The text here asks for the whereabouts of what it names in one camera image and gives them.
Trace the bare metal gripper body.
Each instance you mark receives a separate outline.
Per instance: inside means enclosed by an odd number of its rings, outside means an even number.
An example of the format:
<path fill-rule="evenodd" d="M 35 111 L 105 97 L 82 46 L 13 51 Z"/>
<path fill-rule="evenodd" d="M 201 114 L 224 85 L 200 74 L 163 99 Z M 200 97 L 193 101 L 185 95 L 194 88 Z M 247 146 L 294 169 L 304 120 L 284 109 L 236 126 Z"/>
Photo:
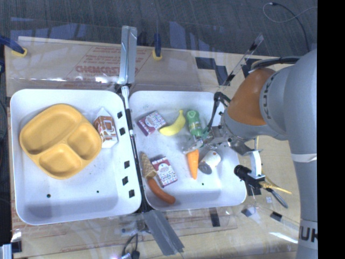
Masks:
<path fill-rule="evenodd" d="M 249 148 L 246 142 L 248 142 L 247 139 L 235 136 L 226 126 L 222 125 L 212 126 L 203 140 L 203 143 L 207 146 L 220 146 L 224 144 L 240 155 L 247 155 L 253 152 L 253 149 Z"/>

